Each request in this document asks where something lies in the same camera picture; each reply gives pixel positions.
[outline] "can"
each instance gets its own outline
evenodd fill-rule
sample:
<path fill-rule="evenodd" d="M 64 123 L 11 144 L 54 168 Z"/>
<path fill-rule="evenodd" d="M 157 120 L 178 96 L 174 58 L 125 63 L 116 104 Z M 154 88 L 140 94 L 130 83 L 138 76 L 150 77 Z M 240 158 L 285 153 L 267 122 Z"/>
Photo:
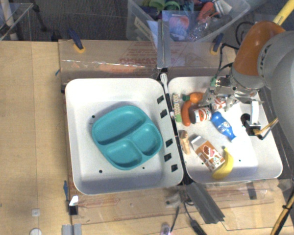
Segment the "can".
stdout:
<path fill-rule="evenodd" d="M 212 112 L 209 107 L 201 107 L 193 110 L 190 114 L 190 120 L 192 123 L 200 123 L 206 120 L 210 120 Z"/>
<path fill-rule="evenodd" d="M 225 98 L 222 96 L 217 96 L 214 101 L 210 104 L 210 109 L 214 112 L 222 109 L 226 106 Z"/>

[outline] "white tray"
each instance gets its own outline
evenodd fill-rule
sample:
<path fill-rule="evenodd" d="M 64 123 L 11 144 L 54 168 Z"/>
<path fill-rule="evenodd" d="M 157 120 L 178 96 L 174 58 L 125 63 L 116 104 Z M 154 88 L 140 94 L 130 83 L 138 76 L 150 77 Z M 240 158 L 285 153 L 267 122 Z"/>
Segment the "white tray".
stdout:
<path fill-rule="evenodd" d="M 169 92 L 190 94 L 192 92 L 205 92 L 210 85 L 211 77 L 177 77 L 169 82 Z M 207 166 L 202 164 L 199 156 L 191 147 L 191 154 L 184 155 L 186 169 L 189 176 L 195 182 L 216 183 L 272 179 L 278 177 L 282 172 L 282 162 L 276 147 L 272 133 L 270 132 L 264 140 L 247 135 L 241 123 L 243 113 L 250 114 L 250 105 L 238 103 L 225 112 L 220 110 L 222 116 L 231 124 L 237 142 L 231 143 L 228 138 L 217 131 L 211 121 L 191 124 L 189 127 L 177 123 L 179 131 L 186 130 L 190 140 L 200 135 L 210 141 L 221 155 L 224 154 L 222 146 L 226 146 L 234 157 L 234 168 L 232 172 L 222 180 L 215 180 Z M 265 111 L 260 107 L 259 122 L 262 126 L 268 124 Z"/>
<path fill-rule="evenodd" d="M 65 97 L 73 181 L 80 192 L 101 194 L 165 188 L 181 182 L 183 169 L 159 82 L 150 78 L 75 79 L 67 84 Z M 164 100 L 158 104 L 160 97 Z M 142 109 L 160 131 L 164 143 L 159 153 L 132 170 L 112 166 L 91 136 L 92 125 L 97 119 L 124 105 Z M 161 118 L 163 110 L 168 114 Z M 172 144 L 166 147 L 168 140 L 172 140 Z M 165 161 L 167 154 L 171 154 L 171 158 Z"/>

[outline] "wooden table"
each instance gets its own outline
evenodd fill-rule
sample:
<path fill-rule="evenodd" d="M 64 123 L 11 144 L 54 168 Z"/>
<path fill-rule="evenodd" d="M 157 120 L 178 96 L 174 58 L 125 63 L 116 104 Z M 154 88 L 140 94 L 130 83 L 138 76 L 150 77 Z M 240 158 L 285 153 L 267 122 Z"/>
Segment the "wooden table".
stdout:
<path fill-rule="evenodd" d="M 63 190 L 69 167 L 59 68 L 58 43 L 0 43 L 0 235 L 29 234 L 36 227 L 43 235 L 56 235 L 62 225 L 86 218 L 68 215 Z M 266 184 L 272 201 L 223 206 L 224 222 L 204 224 L 198 212 L 191 215 L 207 234 L 270 234 L 285 200 L 278 180 Z M 146 235 L 159 234 L 161 225 L 171 225 L 174 215 L 110 222 L 90 218 L 94 222 L 82 224 L 83 235 Z M 184 213 L 173 234 L 195 234 Z M 281 234 L 294 234 L 290 218 Z"/>

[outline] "teal divided bowl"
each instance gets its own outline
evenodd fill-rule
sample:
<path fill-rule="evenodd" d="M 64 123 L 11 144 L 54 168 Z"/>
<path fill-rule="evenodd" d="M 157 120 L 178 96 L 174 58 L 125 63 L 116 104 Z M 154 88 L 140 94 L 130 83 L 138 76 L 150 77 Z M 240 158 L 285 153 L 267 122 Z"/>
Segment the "teal divided bowl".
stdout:
<path fill-rule="evenodd" d="M 157 154 L 162 136 L 151 119 L 140 108 L 122 106 L 98 119 L 92 138 L 114 167 L 131 170 Z"/>

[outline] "blue bottle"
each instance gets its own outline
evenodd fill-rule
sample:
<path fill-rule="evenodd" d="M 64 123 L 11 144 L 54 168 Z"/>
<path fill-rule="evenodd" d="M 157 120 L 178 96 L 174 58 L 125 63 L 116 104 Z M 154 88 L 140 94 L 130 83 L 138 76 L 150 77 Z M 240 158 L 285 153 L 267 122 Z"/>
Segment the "blue bottle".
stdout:
<path fill-rule="evenodd" d="M 227 136 L 231 141 L 236 138 L 236 136 L 233 134 L 232 126 L 224 119 L 224 117 L 222 117 L 220 112 L 213 113 L 211 116 L 211 121 L 216 126 L 218 131 Z"/>

